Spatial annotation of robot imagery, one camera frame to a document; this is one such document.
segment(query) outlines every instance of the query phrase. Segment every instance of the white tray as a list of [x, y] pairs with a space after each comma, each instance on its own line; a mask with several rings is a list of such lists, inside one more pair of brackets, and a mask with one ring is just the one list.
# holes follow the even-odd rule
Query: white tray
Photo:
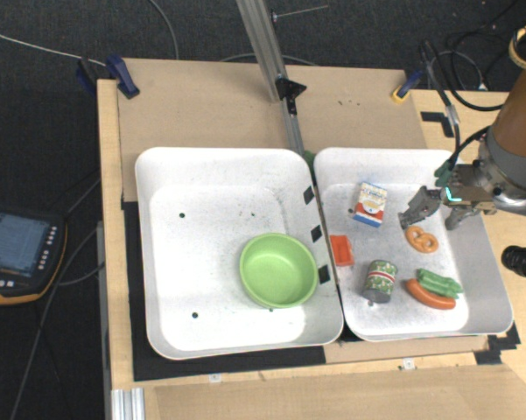
[[[146, 327], [174, 360], [324, 345], [344, 319], [312, 178], [289, 150], [153, 148], [136, 162]], [[313, 240], [312, 230], [322, 236]], [[256, 235], [309, 248], [330, 280], [312, 298], [268, 310], [242, 287], [239, 258]]]
[[[364, 340], [399, 340], [431, 336], [497, 334], [513, 321], [511, 304], [490, 246], [482, 217], [445, 229], [450, 209], [442, 206], [417, 224], [434, 234], [439, 249], [423, 254], [404, 238], [397, 214], [420, 186], [434, 188], [434, 171], [449, 157], [444, 150], [381, 150], [330, 148], [315, 158], [318, 191], [329, 235], [346, 235], [352, 243], [354, 265], [337, 267], [340, 297], [347, 326]], [[372, 227], [353, 220], [350, 209], [360, 184], [387, 190], [383, 223]], [[373, 304], [362, 294], [369, 264], [388, 260], [398, 267], [395, 288], [387, 304]], [[415, 300], [403, 282], [425, 268], [453, 277], [464, 288], [450, 311], [429, 308]]]

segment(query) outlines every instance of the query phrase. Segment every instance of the green vegetable toy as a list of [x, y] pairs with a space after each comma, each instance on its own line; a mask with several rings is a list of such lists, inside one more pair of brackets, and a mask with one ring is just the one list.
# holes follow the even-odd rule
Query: green vegetable toy
[[425, 290], [447, 298], [459, 298], [463, 288], [455, 280], [448, 276], [440, 276], [427, 269], [418, 270], [418, 282]]

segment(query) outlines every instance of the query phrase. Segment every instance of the small box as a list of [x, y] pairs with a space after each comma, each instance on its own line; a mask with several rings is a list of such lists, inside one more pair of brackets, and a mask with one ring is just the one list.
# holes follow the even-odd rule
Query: small box
[[378, 228], [383, 222], [386, 202], [387, 190], [371, 185], [368, 182], [363, 182], [352, 218]]
[[354, 264], [354, 254], [352, 245], [346, 235], [330, 235], [331, 248], [333, 249], [334, 262], [337, 266], [352, 266]]

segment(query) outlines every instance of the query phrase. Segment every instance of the metal pole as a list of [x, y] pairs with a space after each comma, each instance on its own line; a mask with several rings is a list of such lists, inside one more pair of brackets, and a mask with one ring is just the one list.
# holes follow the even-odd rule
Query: metal pole
[[286, 98], [277, 91], [277, 80], [288, 78], [284, 59], [271, 21], [271, 14], [265, 0], [236, 0], [242, 15], [245, 29], [249, 35], [256, 60], [267, 82], [270, 100], [282, 100], [282, 113], [290, 148], [300, 156], [304, 155], [304, 145], [299, 131], [295, 110], [288, 109]]

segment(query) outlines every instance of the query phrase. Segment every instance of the white cord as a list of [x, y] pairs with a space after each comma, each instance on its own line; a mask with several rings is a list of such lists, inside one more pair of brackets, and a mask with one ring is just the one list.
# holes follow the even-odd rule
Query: white cord
[[[29, 46], [30, 48], [35, 48], [36, 50], [40, 50], [41, 52], [59, 54], [60, 56], [66, 56], [68, 58], [74, 58], [74, 59], [77, 59], [77, 60], [79, 60], [81, 58], [81, 56], [77, 56], [77, 55], [71, 54], [69, 52], [59, 52], [58, 50], [53, 50], [51, 48], [45, 48], [43, 46], [29, 44], [27, 42], [24, 42], [23, 40], [17, 40], [15, 38], [9, 38], [8, 36], [4, 36], [3, 34], [0, 34], [0, 39], [8, 40], [10, 42], [13, 42], [14, 44], [18, 44], [18, 45], [21, 45], [21, 46]], [[97, 64], [98, 66], [106, 67], [106, 65], [103, 64], [102, 62], [100, 62], [99, 60], [95, 60], [95, 59], [92, 59], [92, 60], [88, 59], [88, 60], [89, 60], [89, 62], [93, 62], [94, 64]]]

